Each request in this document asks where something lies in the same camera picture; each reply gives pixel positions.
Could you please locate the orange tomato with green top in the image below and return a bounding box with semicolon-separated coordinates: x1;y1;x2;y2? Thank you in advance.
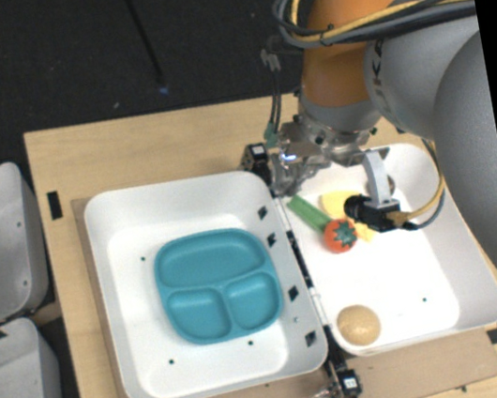
320;216;361;256

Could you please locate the thin black and white rod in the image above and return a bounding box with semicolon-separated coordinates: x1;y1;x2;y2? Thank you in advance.
269;182;342;375

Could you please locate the black block with thin wires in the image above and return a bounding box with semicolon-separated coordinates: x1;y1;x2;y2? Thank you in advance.
238;141;275;186
333;366;364;398

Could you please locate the beige round bread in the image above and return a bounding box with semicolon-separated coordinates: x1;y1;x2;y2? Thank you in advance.
334;300;385;350

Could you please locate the white plastic tray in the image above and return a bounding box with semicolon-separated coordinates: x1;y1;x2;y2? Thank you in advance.
80;158;335;398
270;128;497;368

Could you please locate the green rectangular stick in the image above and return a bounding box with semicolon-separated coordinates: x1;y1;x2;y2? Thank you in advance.
284;188;334;237

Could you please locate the blue divided plate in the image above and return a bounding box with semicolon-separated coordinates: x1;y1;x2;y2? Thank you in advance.
147;220;290;352

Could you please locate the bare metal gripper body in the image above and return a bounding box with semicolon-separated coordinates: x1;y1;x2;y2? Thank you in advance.
272;99;384;178

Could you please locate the yellow toy food piece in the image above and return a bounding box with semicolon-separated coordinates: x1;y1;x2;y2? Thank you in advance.
316;184;381;250

